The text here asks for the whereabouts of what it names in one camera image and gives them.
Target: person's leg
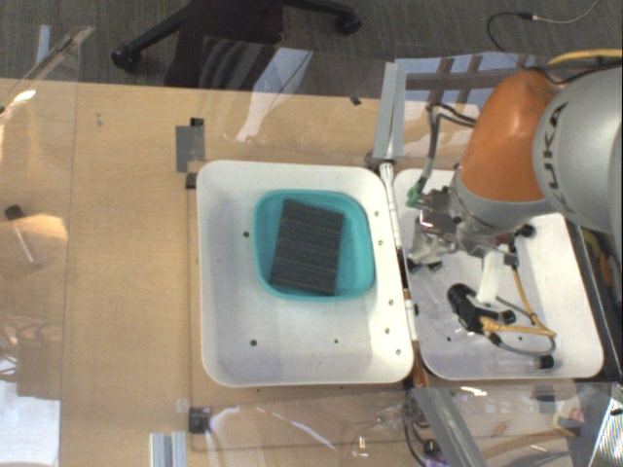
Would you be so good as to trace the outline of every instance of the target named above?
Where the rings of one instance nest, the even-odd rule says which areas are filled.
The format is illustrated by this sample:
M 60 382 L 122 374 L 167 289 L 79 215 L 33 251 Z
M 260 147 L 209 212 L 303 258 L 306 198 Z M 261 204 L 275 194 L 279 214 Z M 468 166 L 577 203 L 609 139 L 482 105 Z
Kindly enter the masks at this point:
M 198 86 L 205 37 L 274 44 L 282 28 L 283 0 L 193 0 L 165 84 Z

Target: office chair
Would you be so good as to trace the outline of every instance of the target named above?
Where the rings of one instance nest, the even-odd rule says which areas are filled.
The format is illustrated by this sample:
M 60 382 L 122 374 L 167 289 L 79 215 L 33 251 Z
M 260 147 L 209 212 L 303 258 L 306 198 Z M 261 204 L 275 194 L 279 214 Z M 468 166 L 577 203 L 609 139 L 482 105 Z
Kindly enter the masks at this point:
M 337 30 L 345 35 L 353 34 L 361 27 L 361 19 L 351 7 L 332 0 L 289 0 L 285 5 L 335 16 Z M 187 9 L 185 7 L 177 11 L 142 35 L 119 46 L 111 53 L 114 64 L 126 72 L 132 72 L 141 59 L 142 51 L 180 29 Z

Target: teal plastic container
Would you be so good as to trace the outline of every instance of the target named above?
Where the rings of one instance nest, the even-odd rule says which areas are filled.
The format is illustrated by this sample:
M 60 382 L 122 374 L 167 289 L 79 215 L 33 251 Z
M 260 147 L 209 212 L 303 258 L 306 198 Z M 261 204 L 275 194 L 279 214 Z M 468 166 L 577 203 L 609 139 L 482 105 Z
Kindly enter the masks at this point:
M 344 223 L 335 294 L 319 296 L 269 283 L 283 202 L 302 204 L 342 213 Z M 262 285 L 283 299 L 297 301 L 345 301 L 361 296 L 374 282 L 374 256 L 368 219 L 356 200 L 335 192 L 285 190 L 267 193 L 258 200 L 253 213 L 253 252 Z

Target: white tray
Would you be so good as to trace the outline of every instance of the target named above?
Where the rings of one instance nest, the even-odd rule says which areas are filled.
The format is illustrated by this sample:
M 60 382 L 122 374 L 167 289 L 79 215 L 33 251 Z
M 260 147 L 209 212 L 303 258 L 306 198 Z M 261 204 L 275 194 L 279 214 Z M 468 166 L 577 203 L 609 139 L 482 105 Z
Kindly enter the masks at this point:
M 255 203 L 274 190 L 339 192 L 368 217 L 376 278 L 360 298 L 288 301 L 260 283 Z M 363 168 L 212 162 L 198 178 L 202 360 L 229 386 L 390 383 L 413 365 L 400 273 L 381 180 Z
M 405 207 L 406 195 L 420 174 L 416 169 L 405 170 L 394 182 L 405 249 L 411 246 L 416 218 L 416 210 Z M 435 171 L 426 189 L 450 185 L 452 175 L 452 171 Z M 535 237 L 517 240 L 519 273 L 532 308 L 545 325 L 558 333 L 555 367 L 537 370 L 530 357 L 499 349 L 482 336 L 467 334 L 459 325 L 446 293 L 458 282 L 477 291 L 482 267 L 479 259 L 458 252 L 446 255 L 440 270 L 421 269 L 409 279 L 413 301 L 419 305 L 416 326 L 422 357 L 437 376 L 452 380 L 586 378 L 602 368 L 604 352 L 565 221 L 561 215 L 552 214 L 535 218 L 531 224 L 536 228 Z M 521 305 L 512 273 L 505 270 L 499 295 Z M 495 309 L 504 310 L 506 306 L 497 305 Z M 522 315 L 518 315 L 518 323 L 529 325 Z M 523 349 L 549 346 L 548 340 L 540 336 L 504 334 L 502 337 L 508 344 Z

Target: gray carpet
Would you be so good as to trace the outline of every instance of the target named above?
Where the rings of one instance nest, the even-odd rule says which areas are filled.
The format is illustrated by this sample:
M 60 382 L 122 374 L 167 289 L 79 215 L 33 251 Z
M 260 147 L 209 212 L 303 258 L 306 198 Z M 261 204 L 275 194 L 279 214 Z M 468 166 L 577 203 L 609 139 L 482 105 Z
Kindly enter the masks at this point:
M 74 25 L 93 25 L 84 46 L 81 80 L 158 85 L 172 58 L 174 38 L 149 49 L 135 74 L 115 68 L 109 54 L 121 43 L 183 7 L 189 0 L 0 0 L 0 76 L 19 77 L 33 63 L 39 25 L 53 39 Z M 593 0 L 339 0 L 363 20 L 353 36 L 342 36 L 332 18 L 288 9 L 284 45 L 357 57 L 392 59 L 428 51 L 493 50 L 487 19 L 501 11 L 530 11 L 548 18 L 573 18 Z M 586 18 L 570 25 L 499 18 L 495 37 L 507 50 L 557 54 L 622 44 L 622 0 L 600 0 Z

